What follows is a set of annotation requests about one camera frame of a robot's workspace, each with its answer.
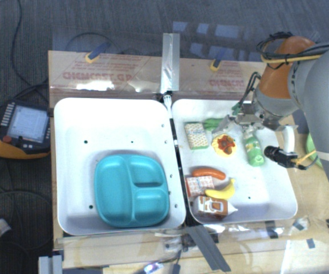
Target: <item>gray floor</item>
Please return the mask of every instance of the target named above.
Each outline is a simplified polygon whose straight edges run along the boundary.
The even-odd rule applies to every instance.
[[[226,59],[259,61],[256,44],[278,31],[329,42],[329,0],[3,0],[0,105],[47,79],[48,50],[90,50],[106,39],[113,53],[160,56],[162,34],[176,32],[182,57],[211,58],[210,46],[217,46],[229,49]],[[47,89],[22,99],[46,105]],[[49,157],[0,159],[0,192],[50,199],[50,178]],[[35,195],[0,194],[0,217],[15,240],[0,244],[0,273],[37,273],[37,257],[51,254],[49,204]]]

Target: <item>orange handheld controller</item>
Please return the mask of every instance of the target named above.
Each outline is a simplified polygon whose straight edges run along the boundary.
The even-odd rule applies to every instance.
[[[36,159],[50,153],[47,108],[11,100],[0,109],[0,157]]]

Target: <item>yellow banana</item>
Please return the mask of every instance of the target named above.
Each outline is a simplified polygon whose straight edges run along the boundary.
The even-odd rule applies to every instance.
[[[230,183],[221,190],[206,189],[205,195],[211,198],[228,200],[235,194],[235,180],[230,179]]]

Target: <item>blue plate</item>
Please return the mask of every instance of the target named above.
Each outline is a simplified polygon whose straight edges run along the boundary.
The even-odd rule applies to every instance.
[[[147,156],[116,154],[103,158],[96,166],[94,186],[98,213],[113,227],[152,226],[168,214],[164,170]]]

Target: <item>wooden table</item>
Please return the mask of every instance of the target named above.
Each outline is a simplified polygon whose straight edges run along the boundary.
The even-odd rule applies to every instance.
[[[87,71],[84,69],[86,66],[82,67],[84,54],[51,51],[50,108],[54,109],[60,99],[72,96],[155,98],[160,84],[161,58],[114,56],[116,61],[110,61],[110,58],[102,60],[123,60],[123,64],[132,64],[126,65],[126,69],[125,66],[118,69],[117,65],[116,69],[110,72],[110,78],[116,80],[116,89],[78,90],[77,84],[82,80],[73,78],[73,72],[75,76],[78,73],[101,74],[97,75],[100,76],[99,80],[105,80],[102,74],[107,74],[107,69]],[[262,73],[265,68],[262,62],[223,62],[220,73],[214,75],[208,69],[209,64],[208,60],[180,59],[181,92],[176,94],[191,98],[239,99],[250,75],[255,71]],[[141,89],[142,92],[135,92],[135,88]],[[294,124],[292,116],[285,119],[283,124]],[[54,248],[64,250],[63,268],[109,265],[102,269],[103,273],[135,273],[142,270],[150,261],[161,260],[164,262],[164,268],[156,273],[171,273],[172,264],[175,262],[166,263],[166,260],[175,257],[176,252],[181,249],[182,229],[174,229],[165,235],[155,232],[130,232],[66,236],[63,233],[56,211],[53,120],[51,135]],[[277,137],[281,144],[281,135],[277,134]],[[296,133],[295,137],[295,152],[299,155],[306,154],[307,135]],[[272,235],[267,234],[265,223],[226,225],[223,233],[218,235],[217,246],[233,273],[329,273],[329,226],[326,221],[329,219],[329,183],[326,175],[316,165],[307,171],[288,169],[288,173],[298,201],[298,212],[292,220],[274,222],[277,238],[271,238]],[[212,273],[197,247],[183,251],[179,264],[181,273]]]

